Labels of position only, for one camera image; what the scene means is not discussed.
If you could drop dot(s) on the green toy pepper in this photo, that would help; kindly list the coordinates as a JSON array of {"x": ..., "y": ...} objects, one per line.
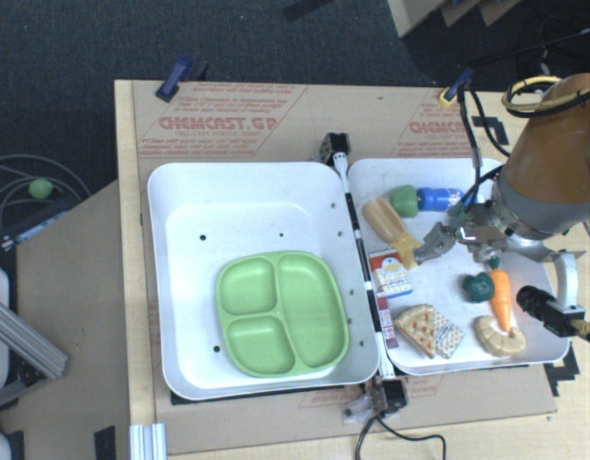
[{"x": 404, "y": 201}]

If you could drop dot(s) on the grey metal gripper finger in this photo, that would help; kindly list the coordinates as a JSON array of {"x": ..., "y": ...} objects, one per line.
[
  {"x": 486, "y": 256},
  {"x": 434, "y": 245}
]

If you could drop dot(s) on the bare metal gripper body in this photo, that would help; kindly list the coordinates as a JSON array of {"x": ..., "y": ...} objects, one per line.
[{"x": 482, "y": 230}]

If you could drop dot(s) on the dark green toy broccoli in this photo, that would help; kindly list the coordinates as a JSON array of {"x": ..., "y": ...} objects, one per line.
[{"x": 478, "y": 288}]

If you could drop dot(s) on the toy pizza slice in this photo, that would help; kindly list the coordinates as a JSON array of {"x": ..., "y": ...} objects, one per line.
[{"x": 417, "y": 326}]

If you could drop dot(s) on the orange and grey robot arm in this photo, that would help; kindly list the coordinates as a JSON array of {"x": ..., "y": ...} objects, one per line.
[{"x": 549, "y": 151}]

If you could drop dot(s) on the brown cardboard board red print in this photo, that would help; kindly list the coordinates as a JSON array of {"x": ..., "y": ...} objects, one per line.
[{"x": 237, "y": 122}]

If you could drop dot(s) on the thin black and white rod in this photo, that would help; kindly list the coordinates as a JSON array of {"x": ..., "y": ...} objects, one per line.
[{"x": 356, "y": 228}]

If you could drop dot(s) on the white and red carton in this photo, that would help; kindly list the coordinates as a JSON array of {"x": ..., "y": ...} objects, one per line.
[{"x": 393, "y": 276}]

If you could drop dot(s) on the blue plastic bottle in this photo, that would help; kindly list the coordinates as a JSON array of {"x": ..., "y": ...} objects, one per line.
[{"x": 434, "y": 199}]

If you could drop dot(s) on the dark red packet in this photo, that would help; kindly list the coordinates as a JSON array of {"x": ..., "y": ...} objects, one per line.
[{"x": 386, "y": 319}]

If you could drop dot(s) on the black cylinder on white bracket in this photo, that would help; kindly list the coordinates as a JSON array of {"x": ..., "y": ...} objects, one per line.
[{"x": 546, "y": 305}]

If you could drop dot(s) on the orange toy carrot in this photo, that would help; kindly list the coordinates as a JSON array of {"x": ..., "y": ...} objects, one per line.
[{"x": 501, "y": 295}]

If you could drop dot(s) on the green divided plate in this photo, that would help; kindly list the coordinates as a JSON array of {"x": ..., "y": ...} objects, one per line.
[{"x": 304, "y": 300}]

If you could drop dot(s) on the white biscuit packet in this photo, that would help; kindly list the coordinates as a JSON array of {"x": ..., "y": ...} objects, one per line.
[{"x": 448, "y": 336}]

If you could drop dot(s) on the white plastic tray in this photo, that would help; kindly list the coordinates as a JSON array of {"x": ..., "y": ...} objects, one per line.
[
  {"x": 189, "y": 218},
  {"x": 438, "y": 285}
]

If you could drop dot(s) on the beige toy croissant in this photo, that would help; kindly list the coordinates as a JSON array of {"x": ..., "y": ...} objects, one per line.
[{"x": 491, "y": 338}]

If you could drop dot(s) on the green ball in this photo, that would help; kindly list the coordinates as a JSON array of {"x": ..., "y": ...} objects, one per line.
[{"x": 40, "y": 188}]

